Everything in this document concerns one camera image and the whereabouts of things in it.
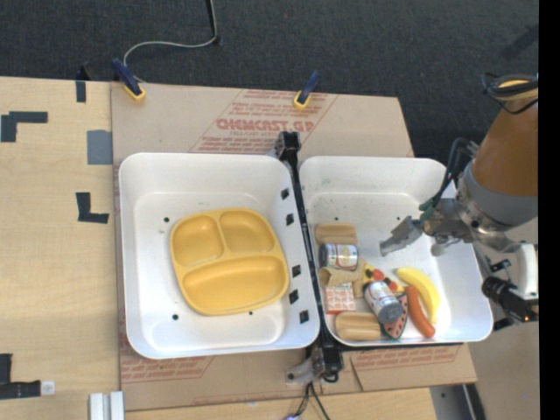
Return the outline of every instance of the toy banana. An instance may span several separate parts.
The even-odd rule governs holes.
[[[436,313],[441,300],[436,285],[421,270],[416,268],[399,268],[395,273],[405,283],[418,290],[426,305],[426,310],[428,310],[430,322],[435,324],[437,322]]]

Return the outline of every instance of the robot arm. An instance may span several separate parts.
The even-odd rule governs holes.
[[[403,220],[380,243],[380,250],[385,256],[429,235],[435,240],[434,256],[461,241],[473,243],[475,249],[481,245],[501,254],[515,254],[521,268],[518,284],[490,276],[482,290],[514,319],[537,320],[535,248],[511,240],[506,232],[538,215],[538,78],[496,78],[485,90],[501,105],[501,111],[482,144],[477,147],[462,138],[453,143],[438,192],[419,207],[420,218]],[[468,159],[464,169],[461,158]],[[457,182],[455,196],[442,198],[452,181]]]

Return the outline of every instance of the clamp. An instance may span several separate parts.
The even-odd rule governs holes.
[[[111,68],[118,75],[119,79],[124,83],[124,90],[134,100],[142,100],[146,96],[146,91],[138,85],[138,80],[134,74],[119,59],[111,61]]]
[[[315,70],[311,74],[311,78],[307,81],[304,88],[301,89],[299,92],[296,93],[294,97],[294,108],[303,110],[309,104],[311,100],[311,93],[315,90],[315,87],[319,84],[319,78],[321,77],[321,73]]]

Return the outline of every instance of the white tray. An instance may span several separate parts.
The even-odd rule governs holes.
[[[410,266],[424,271],[442,299],[432,339],[424,339],[409,320],[398,341],[342,340],[334,329],[335,316],[326,315],[332,335],[340,342],[353,347],[470,342],[483,340],[492,331],[493,316],[480,289],[482,276],[472,245],[454,244],[435,257],[431,255],[433,239],[423,235],[407,248],[384,257],[379,250],[379,242],[390,236],[400,220],[420,215],[418,206],[438,191],[444,173],[439,162],[421,158],[312,157],[301,165],[315,263],[315,227],[323,222],[351,222],[357,229],[360,256],[399,283],[396,268]],[[444,194],[453,195],[453,188]],[[357,310],[370,312],[363,299],[357,299]]]
[[[268,156],[140,153],[123,161],[119,186],[126,331],[137,352],[164,359],[303,348],[315,340],[319,315],[284,164]],[[169,237],[185,216],[228,207],[250,208],[267,219],[288,262],[290,287],[263,308],[208,317],[181,294]]]

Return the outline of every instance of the tape strip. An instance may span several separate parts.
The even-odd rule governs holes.
[[[91,193],[77,192],[76,200],[78,202],[78,221],[98,222],[100,224],[109,222],[108,213],[91,213]]]
[[[0,400],[11,398],[31,398],[41,396],[41,381],[33,382],[8,382],[0,384]]]
[[[46,123],[47,112],[10,112],[0,118],[0,142],[14,143],[18,133],[18,123]]]
[[[46,123],[48,112],[10,112],[10,118],[16,123]]]
[[[0,384],[10,382],[11,353],[0,354]]]
[[[9,115],[0,115],[0,142],[14,143],[16,141],[17,125]]]
[[[113,164],[113,136],[106,130],[89,130],[87,136],[87,164]]]
[[[76,102],[86,102],[86,83],[83,80],[76,81]]]

